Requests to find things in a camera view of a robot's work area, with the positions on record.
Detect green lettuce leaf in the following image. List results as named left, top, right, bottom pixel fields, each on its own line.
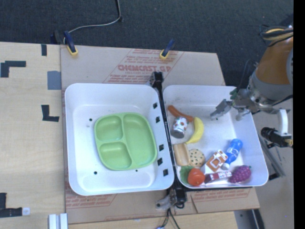
left=179, top=165, right=195, bottom=182

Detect white can with red print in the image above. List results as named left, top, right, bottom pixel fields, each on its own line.
left=170, top=116, right=190, bottom=139

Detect orange and white carton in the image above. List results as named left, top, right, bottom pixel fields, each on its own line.
left=205, top=149, right=229, bottom=173

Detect blue and white bottle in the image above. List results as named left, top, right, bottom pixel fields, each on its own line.
left=221, top=138, right=244, bottom=170

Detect orange sausage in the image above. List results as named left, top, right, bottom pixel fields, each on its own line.
left=167, top=105, right=194, bottom=123

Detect yellow banana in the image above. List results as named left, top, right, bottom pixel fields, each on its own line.
left=185, top=116, right=205, bottom=145

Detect tan bread bun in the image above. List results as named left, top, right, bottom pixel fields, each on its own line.
left=173, top=143, right=191, bottom=167

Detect purple grapes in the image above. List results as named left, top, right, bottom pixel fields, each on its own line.
left=229, top=165, right=253, bottom=184

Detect thin black and white rod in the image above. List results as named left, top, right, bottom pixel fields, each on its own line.
left=155, top=84, right=180, bottom=211

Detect black block with thin wires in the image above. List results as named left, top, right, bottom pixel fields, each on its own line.
left=149, top=71, right=165, bottom=88
left=168, top=187, right=188, bottom=209

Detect green divided plate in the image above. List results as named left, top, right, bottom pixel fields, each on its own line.
left=93, top=112, right=158, bottom=172

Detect black cylinder on white bracket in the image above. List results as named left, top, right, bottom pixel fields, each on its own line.
left=260, top=108, right=294, bottom=149

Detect dark red and white packet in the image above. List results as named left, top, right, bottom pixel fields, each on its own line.
left=204, top=170, right=233, bottom=185

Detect brown cardboard board, red print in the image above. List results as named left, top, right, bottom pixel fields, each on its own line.
left=60, top=44, right=261, bottom=225

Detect beige biscuit with dark chips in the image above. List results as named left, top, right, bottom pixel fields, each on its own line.
left=188, top=148, right=206, bottom=168

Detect red-orange tomato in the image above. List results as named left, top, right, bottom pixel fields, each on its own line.
left=187, top=167, right=206, bottom=187

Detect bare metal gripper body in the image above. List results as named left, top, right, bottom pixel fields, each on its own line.
left=234, top=88, right=275, bottom=115

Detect white plastic tray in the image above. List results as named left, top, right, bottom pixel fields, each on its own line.
left=64, top=83, right=175, bottom=197
left=162, top=84, right=270, bottom=189

